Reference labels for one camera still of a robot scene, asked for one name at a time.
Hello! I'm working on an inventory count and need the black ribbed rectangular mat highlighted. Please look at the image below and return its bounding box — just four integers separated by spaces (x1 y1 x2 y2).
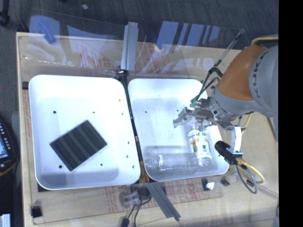
49 120 108 172

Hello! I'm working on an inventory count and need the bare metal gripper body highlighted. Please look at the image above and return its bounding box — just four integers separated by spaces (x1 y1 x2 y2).
191 97 228 129

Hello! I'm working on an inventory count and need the black cylinder on white bracket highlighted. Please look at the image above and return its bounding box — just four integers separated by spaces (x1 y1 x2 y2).
214 125 247 166

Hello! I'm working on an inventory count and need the white plastic tray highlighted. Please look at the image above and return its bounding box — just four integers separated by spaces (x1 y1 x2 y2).
127 78 231 183
28 74 142 191

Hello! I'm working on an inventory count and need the brown cardboard board red print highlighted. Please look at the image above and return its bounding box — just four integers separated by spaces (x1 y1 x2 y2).
18 35 237 224

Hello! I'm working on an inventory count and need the black block with thin wires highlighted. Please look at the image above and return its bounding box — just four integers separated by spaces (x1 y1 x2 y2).
137 185 152 200

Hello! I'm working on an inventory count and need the white bottle green orange label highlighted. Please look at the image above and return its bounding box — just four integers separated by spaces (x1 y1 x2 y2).
187 126 213 167

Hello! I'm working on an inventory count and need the clear plastic bottle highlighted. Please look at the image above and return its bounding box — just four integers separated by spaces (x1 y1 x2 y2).
144 151 199 175

